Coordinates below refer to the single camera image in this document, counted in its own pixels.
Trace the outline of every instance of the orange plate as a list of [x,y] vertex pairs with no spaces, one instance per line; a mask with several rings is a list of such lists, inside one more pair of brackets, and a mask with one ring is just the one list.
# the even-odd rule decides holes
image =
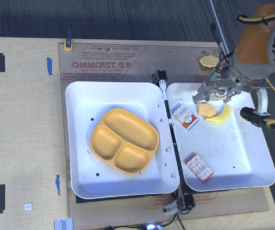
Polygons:
[[99,121],[91,136],[93,153],[126,174],[146,168],[159,145],[157,130],[135,114],[115,108]]

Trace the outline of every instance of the yellow banana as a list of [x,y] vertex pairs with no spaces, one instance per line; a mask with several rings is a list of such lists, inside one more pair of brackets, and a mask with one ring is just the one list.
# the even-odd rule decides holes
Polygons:
[[214,117],[206,117],[206,121],[210,121],[214,124],[222,124],[224,123],[231,115],[231,107],[229,105],[226,105],[223,109],[223,111]]

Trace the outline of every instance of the wooden table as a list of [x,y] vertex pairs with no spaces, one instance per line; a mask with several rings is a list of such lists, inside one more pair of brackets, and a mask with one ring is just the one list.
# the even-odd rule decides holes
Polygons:
[[[6,185],[0,230],[49,230],[69,217],[58,43],[63,39],[0,38],[6,71],[0,72],[0,184]],[[111,40],[75,40],[127,43]],[[173,45],[174,42],[160,42]],[[53,74],[47,71],[52,59]],[[275,204],[264,188],[270,210],[184,220],[187,229],[275,230]],[[33,210],[24,204],[32,202]],[[181,229],[176,221],[166,229]]]

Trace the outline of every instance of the blue and yellow clamp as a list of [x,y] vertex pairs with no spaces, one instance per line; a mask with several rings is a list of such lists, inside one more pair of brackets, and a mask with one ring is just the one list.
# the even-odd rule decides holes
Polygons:
[[71,51],[72,50],[72,29],[70,26],[67,28],[67,38],[64,41],[64,50]]

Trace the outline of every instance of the blue tape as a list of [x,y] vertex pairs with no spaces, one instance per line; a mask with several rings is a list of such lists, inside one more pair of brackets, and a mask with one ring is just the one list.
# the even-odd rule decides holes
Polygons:
[[57,194],[60,195],[60,176],[56,176]]
[[52,59],[47,57],[47,69],[49,76],[52,75]]

